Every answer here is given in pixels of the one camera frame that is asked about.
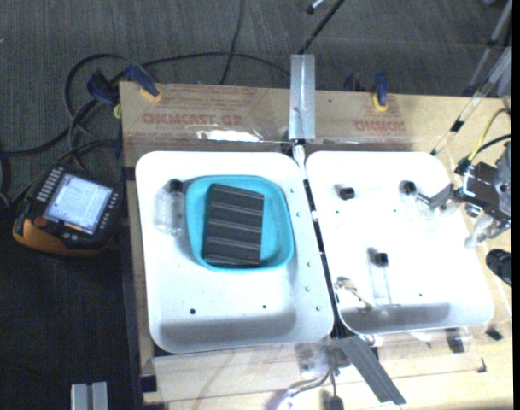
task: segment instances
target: device screen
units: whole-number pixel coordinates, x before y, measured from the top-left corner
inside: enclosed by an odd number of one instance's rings
[[[93,234],[113,189],[66,173],[44,217]]]

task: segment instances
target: blue bowl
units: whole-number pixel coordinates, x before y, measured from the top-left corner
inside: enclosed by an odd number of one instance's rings
[[[223,268],[210,264],[202,258],[208,191],[211,185],[237,187],[264,196],[259,267]],[[276,184],[260,176],[213,175],[194,179],[185,192],[185,213],[193,255],[209,269],[224,272],[254,272],[284,266],[294,255],[294,235],[284,194]]]

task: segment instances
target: small glass vial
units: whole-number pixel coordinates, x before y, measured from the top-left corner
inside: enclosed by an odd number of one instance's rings
[[[171,179],[155,195],[155,228],[163,234],[177,237],[184,224],[184,184]]]

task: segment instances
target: dark gray carpet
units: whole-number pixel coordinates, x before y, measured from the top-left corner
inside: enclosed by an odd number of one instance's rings
[[[289,87],[296,53],[336,0],[306,12],[315,0],[242,0],[236,52],[227,85]],[[389,91],[459,96],[480,61],[505,1],[346,0],[306,53],[316,56],[317,87],[343,90],[359,72],[376,72]],[[149,62],[231,47],[239,0],[0,0],[0,147],[31,148],[69,123],[64,82],[89,55],[116,53]],[[160,82],[217,84],[226,56],[203,56],[148,67]],[[93,61],[75,75],[75,110],[90,99],[85,81],[97,68],[114,77],[126,62]],[[113,138],[119,123],[105,108],[86,121]],[[90,141],[83,135],[79,141]],[[4,156],[3,191],[10,197],[67,151],[66,140],[39,154]],[[107,150],[85,160],[94,173],[117,178]],[[0,218],[0,409],[69,407],[70,385],[108,381],[110,408],[131,408],[132,386],[123,297],[124,265],[107,252],[92,261],[34,253],[10,237]]]

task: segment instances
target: yellow wire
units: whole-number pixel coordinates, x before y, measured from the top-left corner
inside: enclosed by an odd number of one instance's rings
[[[482,147],[482,144],[483,144],[483,141],[485,140],[485,137],[488,135],[489,128],[491,127],[491,125],[493,124],[495,119],[499,116],[499,114],[502,114],[502,113],[504,113],[506,111],[507,111],[506,108],[499,109],[495,114],[493,114],[493,117],[491,117],[489,119],[488,125],[485,127],[485,130],[483,131],[482,136],[478,140],[478,142],[476,144],[476,147],[474,148],[474,150],[472,150],[470,152],[470,155],[468,155],[468,161],[473,161],[474,158],[476,158],[476,155],[478,155],[478,151]]]

